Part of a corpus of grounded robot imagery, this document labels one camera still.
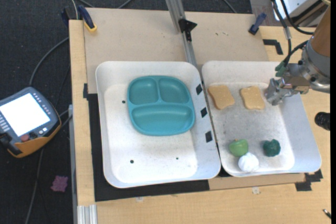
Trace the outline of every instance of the blue divided plate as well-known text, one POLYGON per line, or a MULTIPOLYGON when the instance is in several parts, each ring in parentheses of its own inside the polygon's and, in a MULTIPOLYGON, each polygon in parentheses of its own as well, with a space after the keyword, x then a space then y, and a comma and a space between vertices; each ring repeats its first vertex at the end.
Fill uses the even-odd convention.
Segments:
POLYGON ((134 79, 127 91, 129 115, 135 129, 146 135, 174 135, 195 123, 195 110, 186 85, 167 76, 134 79))

